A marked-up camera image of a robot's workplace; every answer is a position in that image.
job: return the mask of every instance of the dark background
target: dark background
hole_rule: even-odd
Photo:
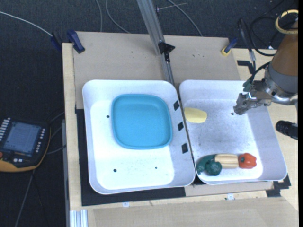
[[[98,0],[102,9],[102,32],[125,33],[106,13],[106,0]],[[277,49],[283,36],[276,35],[274,19],[290,8],[298,9],[298,0],[171,0],[195,22],[203,36],[239,37],[237,48],[246,48],[237,22],[243,18],[254,24],[259,49],[270,45]],[[154,0],[160,7],[171,5]],[[135,0],[109,0],[112,18],[131,33],[147,33]],[[100,13],[94,0],[0,0],[0,11],[30,21],[49,33],[56,32],[66,41],[66,31],[100,31]],[[159,20],[165,35],[200,36],[189,20],[176,8],[163,9]],[[62,55],[50,42],[50,36],[38,28],[0,14],[0,117],[46,121],[64,110]],[[64,115],[52,123],[59,129]],[[50,151],[62,146],[62,134],[54,135]],[[32,172],[0,173],[0,226],[15,225]],[[36,169],[19,220],[20,227],[65,226],[62,152],[47,155]]]

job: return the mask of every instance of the metal pole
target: metal pole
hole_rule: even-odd
[[[159,49],[159,43],[165,42],[165,40],[156,13],[156,8],[152,0],[137,0],[137,3],[144,19],[147,31],[151,37],[151,41],[154,45],[156,55],[161,57],[164,76],[168,82],[174,85],[174,78],[172,76],[170,62],[167,60],[165,53],[162,53]]]

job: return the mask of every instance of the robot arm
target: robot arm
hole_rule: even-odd
[[[298,28],[298,20],[293,28]],[[293,97],[298,94],[298,29],[283,30],[282,33],[286,35],[273,60],[260,68],[265,69],[264,78],[253,81],[253,75],[243,84],[243,91],[247,93],[239,94],[233,107],[236,114],[244,114],[249,109],[262,105],[270,106],[271,102],[297,107],[298,101]],[[297,139],[297,124],[281,121],[277,123],[276,129]]]

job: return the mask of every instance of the table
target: table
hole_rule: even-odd
[[[281,197],[269,198],[273,182],[190,185],[186,197],[82,206],[75,109],[83,108],[81,90],[91,79],[164,80],[160,59],[154,55],[148,35],[77,32],[86,51],[62,44],[67,149],[67,217],[98,226],[298,226],[297,141],[277,133],[288,166],[292,186]],[[233,49],[224,57],[220,50],[227,38],[165,36],[176,49],[171,52],[172,72],[178,88],[186,79],[246,80],[248,69],[236,60],[249,60],[247,50]],[[257,65],[270,60],[256,54]],[[296,122],[294,107],[271,105],[273,124],[278,120]]]

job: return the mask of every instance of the blue plate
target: blue plate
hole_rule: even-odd
[[[116,97],[112,103],[112,125],[116,141],[125,148],[162,148],[172,140],[169,109],[157,96]]]

